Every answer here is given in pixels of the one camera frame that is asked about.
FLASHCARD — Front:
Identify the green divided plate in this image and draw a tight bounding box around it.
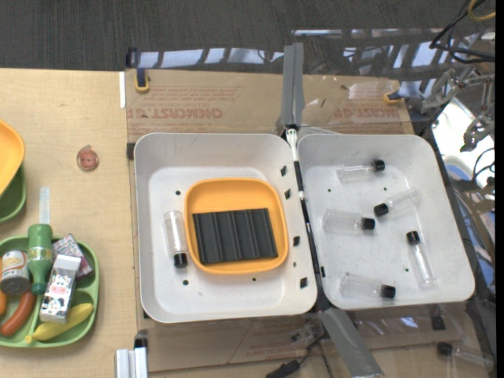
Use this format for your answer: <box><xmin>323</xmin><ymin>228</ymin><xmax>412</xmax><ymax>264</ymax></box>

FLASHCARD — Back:
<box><xmin>0</xmin><ymin>235</ymin><xmax>100</xmax><ymax>348</ymax></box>

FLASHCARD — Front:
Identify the pink packet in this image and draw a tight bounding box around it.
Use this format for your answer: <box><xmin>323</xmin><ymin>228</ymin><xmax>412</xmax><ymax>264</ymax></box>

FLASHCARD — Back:
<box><xmin>51</xmin><ymin>233</ymin><xmax>94</xmax><ymax>280</ymax></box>

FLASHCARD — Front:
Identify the black ribbed rack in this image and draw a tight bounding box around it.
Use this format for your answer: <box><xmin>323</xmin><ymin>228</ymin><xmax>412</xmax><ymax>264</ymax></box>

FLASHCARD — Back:
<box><xmin>191</xmin><ymin>207</ymin><xmax>280</xmax><ymax>266</ymax></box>

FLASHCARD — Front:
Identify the pink doughnut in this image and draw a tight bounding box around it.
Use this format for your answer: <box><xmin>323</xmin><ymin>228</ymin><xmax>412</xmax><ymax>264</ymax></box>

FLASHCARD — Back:
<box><xmin>76</xmin><ymin>144</ymin><xmax>100</xmax><ymax>172</ymax></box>

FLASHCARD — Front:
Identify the orange plate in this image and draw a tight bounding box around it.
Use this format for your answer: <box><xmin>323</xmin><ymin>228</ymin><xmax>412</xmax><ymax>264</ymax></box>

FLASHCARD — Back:
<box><xmin>0</xmin><ymin>119</ymin><xmax>27</xmax><ymax>197</ymax></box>
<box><xmin>183</xmin><ymin>176</ymin><xmax>291</xmax><ymax>276</ymax></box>

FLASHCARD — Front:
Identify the white cow print carton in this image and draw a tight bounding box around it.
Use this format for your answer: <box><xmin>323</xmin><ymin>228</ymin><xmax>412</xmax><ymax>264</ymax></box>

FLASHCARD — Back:
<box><xmin>39</xmin><ymin>254</ymin><xmax>83</xmax><ymax>324</ymax></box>

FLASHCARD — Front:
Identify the clear bottle with black cap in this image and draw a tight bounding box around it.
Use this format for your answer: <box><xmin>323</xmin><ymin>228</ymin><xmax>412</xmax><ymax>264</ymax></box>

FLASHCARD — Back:
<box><xmin>339</xmin><ymin>271</ymin><xmax>397</xmax><ymax>301</ymax></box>
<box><xmin>162</xmin><ymin>209</ymin><xmax>190</xmax><ymax>269</ymax></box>
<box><xmin>405</xmin><ymin>230</ymin><xmax>439</xmax><ymax>290</ymax></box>
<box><xmin>335</xmin><ymin>158</ymin><xmax>387</xmax><ymax>184</ymax></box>
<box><xmin>321</xmin><ymin>208</ymin><xmax>376</xmax><ymax>235</ymax></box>
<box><xmin>435</xmin><ymin>341</ymin><xmax>494</xmax><ymax>372</ymax></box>
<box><xmin>372</xmin><ymin>188</ymin><xmax>422</xmax><ymax>218</ymax></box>

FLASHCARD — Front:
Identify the yellow banana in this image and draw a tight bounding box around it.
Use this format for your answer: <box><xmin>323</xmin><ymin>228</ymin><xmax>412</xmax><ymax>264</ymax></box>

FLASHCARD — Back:
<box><xmin>31</xmin><ymin>302</ymin><xmax>95</xmax><ymax>343</ymax></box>

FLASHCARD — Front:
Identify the small can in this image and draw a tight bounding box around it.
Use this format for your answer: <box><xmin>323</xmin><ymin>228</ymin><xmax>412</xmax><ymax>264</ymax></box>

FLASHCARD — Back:
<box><xmin>0</xmin><ymin>250</ymin><xmax>32</xmax><ymax>296</ymax></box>

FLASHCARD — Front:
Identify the white plastic tray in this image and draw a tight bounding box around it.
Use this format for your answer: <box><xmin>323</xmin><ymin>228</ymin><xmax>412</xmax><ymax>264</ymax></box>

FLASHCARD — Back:
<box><xmin>132</xmin><ymin>132</ymin><xmax>319</xmax><ymax>324</ymax></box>
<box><xmin>295</xmin><ymin>133</ymin><xmax>476</xmax><ymax>312</ymax></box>

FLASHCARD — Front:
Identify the red sausage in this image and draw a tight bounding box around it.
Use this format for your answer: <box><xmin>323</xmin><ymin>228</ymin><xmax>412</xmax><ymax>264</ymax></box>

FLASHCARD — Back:
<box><xmin>0</xmin><ymin>290</ymin><xmax>38</xmax><ymax>338</ymax></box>

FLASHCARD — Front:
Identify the brown cardboard board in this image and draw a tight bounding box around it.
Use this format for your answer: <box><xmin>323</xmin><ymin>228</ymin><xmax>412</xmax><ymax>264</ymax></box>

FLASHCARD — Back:
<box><xmin>124</xmin><ymin>68</ymin><xmax>486</xmax><ymax>373</ymax></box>

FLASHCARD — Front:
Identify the green bottle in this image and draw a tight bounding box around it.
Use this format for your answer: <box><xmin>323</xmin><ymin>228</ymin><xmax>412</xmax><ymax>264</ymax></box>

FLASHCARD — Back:
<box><xmin>26</xmin><ymin>223</ymin><xmax>54</xmax><ymax>296</ymax></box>

